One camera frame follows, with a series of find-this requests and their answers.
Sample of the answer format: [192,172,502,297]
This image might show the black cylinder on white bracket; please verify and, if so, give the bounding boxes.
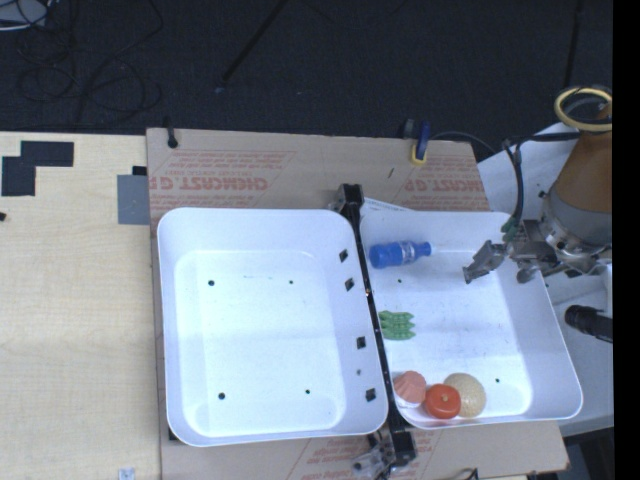
[564,262,614,345]

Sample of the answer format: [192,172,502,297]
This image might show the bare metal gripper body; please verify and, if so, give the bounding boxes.
[508,219,613,278]

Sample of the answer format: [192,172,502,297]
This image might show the brown cardboard board red print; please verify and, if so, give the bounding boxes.
[145,127,572,480]

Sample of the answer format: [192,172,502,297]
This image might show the thin black rod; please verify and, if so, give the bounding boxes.
[346,202,407,442]

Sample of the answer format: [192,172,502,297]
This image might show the white plastic tray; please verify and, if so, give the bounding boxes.
[156,206,390,449]
[356,209,585,431]

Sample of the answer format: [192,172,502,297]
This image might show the black block with thin wires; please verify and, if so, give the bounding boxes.
[388,429,419,468]
[331,183,364,215]

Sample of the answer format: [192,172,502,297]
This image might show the green pea pods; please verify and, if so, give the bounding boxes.
[377,309,417,342]

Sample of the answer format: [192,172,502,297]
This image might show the white paper sheet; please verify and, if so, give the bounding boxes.
[360,196,417,215]

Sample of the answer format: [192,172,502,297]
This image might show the pink toy shell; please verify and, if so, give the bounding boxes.
[392,369,428,410]

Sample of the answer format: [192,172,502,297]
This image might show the blue plastic bottle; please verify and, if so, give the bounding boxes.
[368,239,434,270]

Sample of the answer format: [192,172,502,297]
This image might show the red toy tomato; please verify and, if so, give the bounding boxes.
[424,383,463,421]

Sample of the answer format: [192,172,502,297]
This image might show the beige round toy bread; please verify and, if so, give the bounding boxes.
[442,371,488,419]

